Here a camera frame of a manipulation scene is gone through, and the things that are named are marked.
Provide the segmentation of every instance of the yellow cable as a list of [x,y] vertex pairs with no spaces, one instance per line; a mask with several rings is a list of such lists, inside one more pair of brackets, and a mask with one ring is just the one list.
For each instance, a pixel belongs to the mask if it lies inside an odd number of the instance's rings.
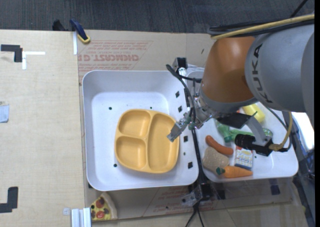
[[241,34],[245,34],[245,33],[255,32],[258,30],[273,28],[273,27],[281,26],[281,25],[299,23],[299,22],[308,21],[308,20],[312,20],[312,19],[315,19],[315,14],[308,14],[308,15],[293,17],[293,18],[284,19],[284,20],[280,20],[280,21],[268,22],[268,23],[256,25],[253,27],[249,27],[249,28],[238,29],[238,30],[223,33],[220,35],[211,36],[211,38],[213,40],[218,40],[218,39],[228,38],[228,37],[235,36],[235,35],[241,35]]
[[277,152],[278,150],[282,149],[291,133],[291,129],[292,129],[292,124],[293,124],[293,119],[292,119],[292,113],[291,111],[288,112],[289,113],[289,126],[288,126],[288,129],[286,131],[286,134],[285,134],[285,137],[282,141],[282,143],[280,144],[270,144],[269,146],[269,149],[270,150],[274,150],[275,152]]

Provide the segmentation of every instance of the blue clamp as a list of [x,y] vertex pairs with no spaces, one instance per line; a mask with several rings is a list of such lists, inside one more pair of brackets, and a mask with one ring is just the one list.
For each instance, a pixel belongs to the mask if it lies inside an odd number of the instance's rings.
[[74,18],[70,19],[70,24],[77,32],[77,37],[81,40],[82,43],[87,44],[90,42],[90,37],[85,33],[85,30],[82,28],[81,24]]

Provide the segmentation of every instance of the toy carrot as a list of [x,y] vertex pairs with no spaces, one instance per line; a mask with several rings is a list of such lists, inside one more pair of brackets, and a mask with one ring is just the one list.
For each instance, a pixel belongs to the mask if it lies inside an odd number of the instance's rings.
[[211,135],[207,135],[205,137],[205,142],[213,147],[218,153],[224,154],[224,155],[233,155],[234,149],[231,147],[223,146],[222,144],[218,143]]
[[223,175],[225,178],[249,177],[253,172],[239,166],[227,165],[224,168],[217,167],[216,172],[218,175]]

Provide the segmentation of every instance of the white tray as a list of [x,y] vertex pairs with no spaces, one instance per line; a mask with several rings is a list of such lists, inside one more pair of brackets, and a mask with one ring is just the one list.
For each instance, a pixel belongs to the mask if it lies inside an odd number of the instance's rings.
[[[184,87],[169,71],[93,70],[83,77],[82,92],[86,174],[93,188],[116,191],[185,186],[196,181],[199,168],[188,129],[180,136],[178,160],[169,172],[154,174],[131,170],[122,166],[115,156],[117,123],[125,111],[152,108],[175,120],[187,111]],[[184,136],[188,136],[188,141],[184,142]]]
[[[195,68],[190,68],[187,76],[193,78],[202,78],[203,71]],[[274,144],[280,144],[285,135],[286,130],[282,126],[282,124],[277,120],[277,118],[260,102],[257,103],[258,107],[265,114],[265,119],[261,123],[263,128],[267,128],[272,131],[273,138],[272,141]],[[274,110],[274,112],[284,121],[283,115],[281,111]],[[242,131],[251,132],[251,130],[245,125]],[[224,138],[218,132],[216,125],[213,119],[207,121],[199,130],[196,131],[199,150],[201,158],[204,157],[205,150],[208,147],[205,142],[205,138],[207,135],[211,135],[218,143],[225,145]],[[286,141],[284,148],[287,148],[289,145],[289,139]],[[232,148],[235,150],[235,143],[231,142]],[[230,165],[234,165],[235,155],[229,157]],[[238,177],[238,178],[224,178],[222,176],[217,176],[213,172],[203,169],[206,177],[215,182],[215,183],[227,183],[227,182],[237,182],[244,180],[256,180],[256,179],[272,179],[272,178],[286,178],[294,176],[298,171],[298,160],[293,146],[287,152],[276,152],[273,151],[269,156],[262,156],[256,154],[253,151],[253,160],[252,160],[252,176],[248,177]]]

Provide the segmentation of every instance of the black tape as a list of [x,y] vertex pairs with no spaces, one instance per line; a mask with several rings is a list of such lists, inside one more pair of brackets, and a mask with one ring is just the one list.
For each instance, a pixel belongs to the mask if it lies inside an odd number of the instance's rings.
[[14,62],[22,63],[22,48],[20,45],[1,45],[1,51],[14,52]]
[[10,187],[7,202],[0,203],[0,213],[10,213],[16,208],[18,208],[18,187]]

